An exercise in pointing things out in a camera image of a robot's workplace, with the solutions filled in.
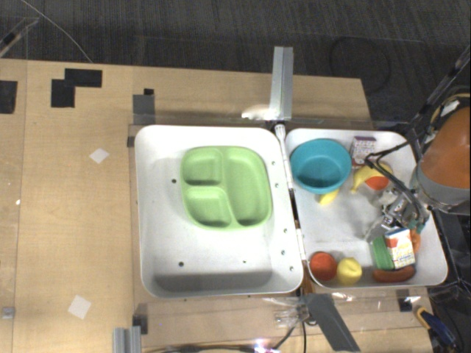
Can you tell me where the white plastic tray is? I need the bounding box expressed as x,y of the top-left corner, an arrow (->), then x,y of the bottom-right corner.
134,124 -> 305,299
285,128 -> 449,290

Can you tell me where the purple and white carton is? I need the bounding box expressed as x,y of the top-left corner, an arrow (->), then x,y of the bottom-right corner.
349,135 -> 378,168

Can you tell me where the yellow round fruit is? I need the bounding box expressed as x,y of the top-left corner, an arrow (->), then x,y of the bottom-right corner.
336,257 -> 363,286

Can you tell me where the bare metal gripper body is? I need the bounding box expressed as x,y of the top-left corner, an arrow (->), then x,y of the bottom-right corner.
381,188 -> 430,232

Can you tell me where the blue bowl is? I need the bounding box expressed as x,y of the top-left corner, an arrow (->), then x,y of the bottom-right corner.
289,138 -> 353,195

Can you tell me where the orange and white carton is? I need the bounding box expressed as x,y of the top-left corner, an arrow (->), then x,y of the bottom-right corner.
383,227 -> 417,270

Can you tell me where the green divided plate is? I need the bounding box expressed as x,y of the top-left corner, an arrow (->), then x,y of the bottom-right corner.
180,145 -> 274,229

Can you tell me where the red sausage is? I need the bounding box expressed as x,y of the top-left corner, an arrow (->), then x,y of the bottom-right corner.
372,264 -> 417,284

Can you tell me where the yellow banana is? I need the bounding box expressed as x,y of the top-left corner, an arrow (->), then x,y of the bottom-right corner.
317,188 -> 340,207
350,163 -> 393,195

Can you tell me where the orange round fruit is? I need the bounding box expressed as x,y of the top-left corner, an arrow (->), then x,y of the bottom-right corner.
308,252 -> 338,282

